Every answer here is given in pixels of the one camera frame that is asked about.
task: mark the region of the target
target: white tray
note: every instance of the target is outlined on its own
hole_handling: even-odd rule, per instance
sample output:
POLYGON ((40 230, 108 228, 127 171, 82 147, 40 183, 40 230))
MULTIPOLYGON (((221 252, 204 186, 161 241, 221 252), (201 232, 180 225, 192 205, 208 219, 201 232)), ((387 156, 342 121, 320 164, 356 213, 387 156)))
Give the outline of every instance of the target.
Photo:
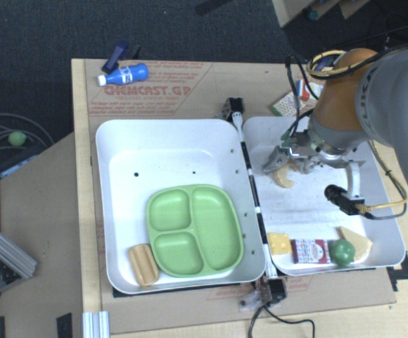
POLYGON ((109 120, 96 133, 110 283, 125 294, 252 282, 265 257, 237 131, 218 119, 109 120), (187 184, 213 184, 234 203, 243 235, 241 262, 229 272, 177 278, 160 273, 148 287, 135 280, 127 251, 149 243, 146 203, 152 194, 187 184))
MULTIPOLYGON (((308 175, 289 170, 287 177, 295 181, 295 184, 288 189, 278 186, 271 173, 265 175, 262 172, 262 166, 268 161, 273 148, 280 145, 281 135, 293 121, 294 118, 287 117, 256 117, 248 119, 243 126, 266 231, 285 233, 290 239, 332 240, 339 238, 336 228, 344 226, 370 238, 373 246, 364 261, 344 268, 333 263, 295 264, 291 254, 272 256, 274 265, 287 275, 305 275, 401 263, 405 247, 396 219, 369 220, 360 215, 348 216, 325 198, 324 189, 330 184, 347 189, 346 170, 327 165, 308 175)), ((306 119, 300 122, 300 127, 300 130, 307 127, 306 119)), ((360 167, 360 192, 366 199, 365 203, 376 205, 389 202, 368 144, 361 144, 346 159, 365 162, 360 167)), ((375 211, 374 214, 392 215, 393 211, 387 208, 378 213, 375 211)))

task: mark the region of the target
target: yellow cheese block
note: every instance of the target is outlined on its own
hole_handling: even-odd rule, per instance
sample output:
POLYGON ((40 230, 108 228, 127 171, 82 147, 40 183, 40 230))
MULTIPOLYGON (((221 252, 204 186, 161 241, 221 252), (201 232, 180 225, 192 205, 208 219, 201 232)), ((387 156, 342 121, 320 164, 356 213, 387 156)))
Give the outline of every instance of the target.
POLYGON ((269 250, 271 251, 272 255, 293 253, 288 234, 267 233, 267 236, 269 250))
POLYGON ((359 261, 360 259, 365 258, 369 254, 371 247, 373 246, 373 242, 370 239, 364 237, 363 235, 357 234, 356 232, 353 232, 348 228, 339 227, 338 234, 340 234, 343 239, 348 240, 349 243, 351 243, 355 247, 355 261, 359 261))

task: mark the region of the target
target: white bottle cap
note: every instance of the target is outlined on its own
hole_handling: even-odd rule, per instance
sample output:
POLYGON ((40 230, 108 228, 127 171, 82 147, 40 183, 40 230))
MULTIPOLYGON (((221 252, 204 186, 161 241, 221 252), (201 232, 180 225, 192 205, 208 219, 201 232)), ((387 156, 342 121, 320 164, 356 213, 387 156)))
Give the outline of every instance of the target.
POLYGON ((105 75, 99 75, 98 76, 98 85, 100 87, 103 87, 104 85, 107 85, 107 80, 105 75))

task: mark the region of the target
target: blue bottle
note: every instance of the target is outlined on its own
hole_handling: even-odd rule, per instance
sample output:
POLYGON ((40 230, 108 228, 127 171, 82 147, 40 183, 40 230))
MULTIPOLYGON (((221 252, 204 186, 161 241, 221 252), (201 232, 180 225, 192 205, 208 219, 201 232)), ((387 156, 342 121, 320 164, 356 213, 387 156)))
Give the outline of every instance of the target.
POLYGON ((107 84, 127 85, 133 82, 144 81, 148 79, 148 76, 148 67, 140 63, 116 69, 109 75, 99 75, 98 85, 100 87, 104 87, 107 84))

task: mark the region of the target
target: dark blue object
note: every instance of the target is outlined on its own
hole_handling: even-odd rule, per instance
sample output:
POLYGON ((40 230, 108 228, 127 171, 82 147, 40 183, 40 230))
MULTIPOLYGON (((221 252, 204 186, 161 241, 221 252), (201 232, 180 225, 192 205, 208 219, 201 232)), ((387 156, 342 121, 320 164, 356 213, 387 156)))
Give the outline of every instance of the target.
POLYGON ((107 63, 101 70, 108 74, 116 70, 118 68, 118 61, 121 60, 124 55, 126 55, 127 50, 129 50, 129 42, 126 40, 120 40, 120 42, 118 42, 118 44, 115 46, 112 56, 107 60, 107 63))
POLYGON ((99 75, 97 80, 98 85, 104 87, 107 84, 127 85, 133 82, 144 81, 148 79, 148 76, 148 67, 143 63, 139 63, 119 68, 109 75, 99 75))

